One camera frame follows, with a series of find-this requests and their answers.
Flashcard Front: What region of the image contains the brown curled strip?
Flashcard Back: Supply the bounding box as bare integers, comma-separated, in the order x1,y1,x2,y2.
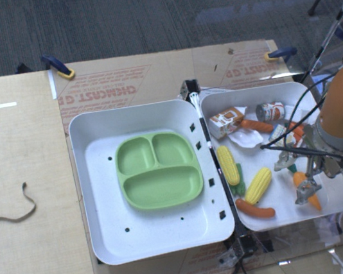
0,180,40,228

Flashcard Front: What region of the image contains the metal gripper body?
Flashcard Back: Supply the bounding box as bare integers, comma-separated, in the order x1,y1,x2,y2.
301,119,343,187

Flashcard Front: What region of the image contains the white and orange can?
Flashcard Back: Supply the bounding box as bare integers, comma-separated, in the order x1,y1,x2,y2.
254,99,288,125

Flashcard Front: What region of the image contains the white blue and orange carton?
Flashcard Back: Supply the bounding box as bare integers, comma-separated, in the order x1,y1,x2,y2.
265,119,308,153

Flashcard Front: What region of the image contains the yellow corn cob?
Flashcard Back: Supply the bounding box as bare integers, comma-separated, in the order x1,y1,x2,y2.
239,166,277,207
215,142,248,200

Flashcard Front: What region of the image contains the black block with wires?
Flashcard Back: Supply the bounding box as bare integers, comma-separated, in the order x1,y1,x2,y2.
223,232,261,262
177,78,202,100

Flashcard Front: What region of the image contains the orange sausage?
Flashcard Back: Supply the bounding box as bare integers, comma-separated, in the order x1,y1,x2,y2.
234,193,277,224
239,114,276,138

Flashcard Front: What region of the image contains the white shell-shaped bowl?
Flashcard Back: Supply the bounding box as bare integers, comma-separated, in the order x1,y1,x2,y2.
227,124,265,153

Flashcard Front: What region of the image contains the green divided plate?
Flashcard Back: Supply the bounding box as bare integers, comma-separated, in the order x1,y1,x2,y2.
110,124,208,216

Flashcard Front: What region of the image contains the white plastic tray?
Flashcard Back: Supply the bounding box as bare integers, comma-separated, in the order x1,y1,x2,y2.
65,90,240,271
198,72,343,239

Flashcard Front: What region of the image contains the brown cardboard board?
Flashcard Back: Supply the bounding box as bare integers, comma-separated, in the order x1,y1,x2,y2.
51,24,343,274

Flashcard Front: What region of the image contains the orange carrot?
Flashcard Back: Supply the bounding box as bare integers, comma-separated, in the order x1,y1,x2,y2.
286,160,323,216

